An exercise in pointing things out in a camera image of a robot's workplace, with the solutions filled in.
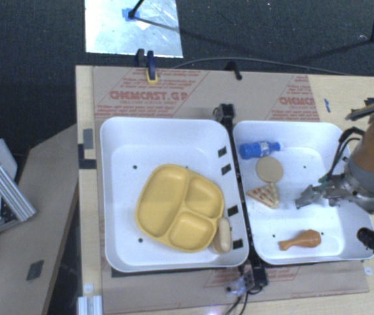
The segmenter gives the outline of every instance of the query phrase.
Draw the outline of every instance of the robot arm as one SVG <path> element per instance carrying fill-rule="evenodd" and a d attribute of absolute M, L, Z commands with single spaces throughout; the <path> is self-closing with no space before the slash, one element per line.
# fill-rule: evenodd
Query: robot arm
<path fill-rule="evenodd" d="M 342 134 L 330 171 L 319 180 L 319 186 L 308 186 L 301 197 L 295 200 L 297 209 L 323 197 L 328 199 L 331 206 L 341 200 L 353 201 L 369 214 L 374 214 L 374 104 L 353 111 L 347 119 L 359 119 L 368 114 L 371 114 L 371 121 L 367 131 L 353 127 Z M 362 135 L 362 139 L 347 160 L 343 173 L 332 175 L 347 143 L 355 140 L 349 138 L 353 133 Z M 361 229 L 358 239 L 374 250 L 374 231 Z"/>

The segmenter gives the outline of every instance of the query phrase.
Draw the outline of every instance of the black clip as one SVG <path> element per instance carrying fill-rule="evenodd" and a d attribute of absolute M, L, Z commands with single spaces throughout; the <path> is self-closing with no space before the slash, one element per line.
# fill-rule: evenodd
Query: black clip
<path fill-rule="evenodd" d="M 226 66 L 225 66 L 225 69 L 224 71 L 233 71 L 235 73 L 235 78 L 240 81 L 242 79 L 242 75 L 241 73 L 239 72 L 239 67 L 238 67 L 238 63 L 231 60 L 229 61 Z"/>
<path fill-rule="evenodd" d="M 135 55 L 135 67 L 145 68 L 146 59 L 145 59 L 145 50 L 139 49 Z"/>

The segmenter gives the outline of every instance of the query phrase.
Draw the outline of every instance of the toy chicken leg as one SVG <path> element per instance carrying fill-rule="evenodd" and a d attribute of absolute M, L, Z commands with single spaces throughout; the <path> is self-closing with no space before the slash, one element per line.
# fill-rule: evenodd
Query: toy chicken leg
<path fill-rule="evenodd" d="M 291 240 L 279 241 L 279 246 L 282 251 L 286 251 L 291 246 L 315 247 L 319 244 L 321 244 L 320 233 L 314 230 L 304 231 Z"/>

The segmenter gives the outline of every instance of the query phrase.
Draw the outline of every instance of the black cable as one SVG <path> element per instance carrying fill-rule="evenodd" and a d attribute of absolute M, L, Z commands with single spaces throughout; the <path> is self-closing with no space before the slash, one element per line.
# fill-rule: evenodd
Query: black cable
<path fill-rule="evenodd" d="M 252 289 L 251 289 L 250 291 L 248 291 L 245 294 L 244 305 L 242 306 L 241 312 L 238 315 L 242 315 L 244 313 L 245 307 L 247 306 L 247 302 L 248 302 L 248 295 L 259 294 L 262 291 L 262 289 L 263 289 L 263 287 L 260 287 L 256 291 L 252 291 Z M 229 315 L 231 313 L 231 311 L 233 311 L 235 309 L 235 307 L 237 307 L 237 305 L 239 304 L 240 301 L 241 301 L 241 297 L 238 297 L 237 301 L 231 306 L 231 308 L 228 309 L 228 311 L 225 313 L 225 315 Z"/>
<path fill-rule="evenodd" d="M 241 301 L 241 297 L 238 297 L 237 301 L 231 306 L 231 308 L 228 309 L 228 311 L 225 313 L 225 315 L 231 314 L 231 311 L 233 311 L 235 309 L 235 307 L 237 307 L 237 305 L 240 301 Z"/>
<path fill-rule="evenodd" d="M 344 149 L 346 148 L 346 146 L 348 145 L 348 143 L 350 141 L 354 141 L 354 140 L 360 140 L 360 138 L 350 138 L 348 139 L 344 144 L 343 144 L 343 147 L 341 147 L 341 144 L 339 145 L 339 147 L 337 148 L 337 151 L 336 151 L 336 155 L 334 157 L 334 160 L 333 160 L 333 164 L 331 165 L 331 168 L 329 170 L 329 172 L 327 173 L 327 180 L 330 179 L 331 175 L 333 174 L 333 171 L 334 171 L 334 168 L 336 168 L 336 165 L 338 164 L 338 162 L 340 161 L 340 158 L 344 152 Z"/>
<path fill-rule="evenodd" d="M 242 306 L 241 312 L 239 312 L 238 315 L 242 315 L 244 313 L 245 307 L 247 306 L 247 301 L 248 301 L 248 293 L 245 294 L 244 305 Z"/>
<path fill-rule="evenodd" d="M 349 75 L 348 73 L 342 73 L 342 72 L 337 72 L 333 70 L 328 70 L 328 69 L 322 69 L 322 68 L 313 68 L 311 66 L 302 66 L 300 64 L 292 64 L 292 63 L 283 63 L 283 62 L 276 62 L 273 60 L 262 60 L 259 58 L 248 58 L 248 57 L 209 57 L 209 58 L 199 58 L 197 60 L 189 60 L 187 62 L 177 64 L 176 66 L 173 66 L 171 69 L 178 69 L 182 68 L 183 66 L 188 66 L 190 64 L 194 63 L 200 63 L 200 62 L 210 62 L 210 61 L 217 61 L 217 60 L 243 60 L 243 61 L 248 61 L 248 62 L 258 62 L 258 63 L 265 63 L 265 64 L 273 64 L 277 66 L 289 66 L 292 68 L 300 68 L 300 69 L 307 69 L 307 70 L 314 70 L 314 71 L 319 71 L 319 72 L 326 72 L 329 74 L 333 75 Z"/>

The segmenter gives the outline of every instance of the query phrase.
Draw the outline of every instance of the black carpet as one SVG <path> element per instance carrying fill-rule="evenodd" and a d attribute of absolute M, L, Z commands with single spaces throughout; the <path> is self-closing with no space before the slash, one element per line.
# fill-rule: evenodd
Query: black carpet
<path fill-rule="evenodd" d="M 158 59 L 159 66 L 245 56 L 374 75 L 374 0 L 177 0 L 177 7 L 185 59 Z M 133 65 L 131 56 L 87 54 L 84 27 L 84 0 L 0 0 L 0 138 L 14 152 L 75 123 L 75 65 Z"/>

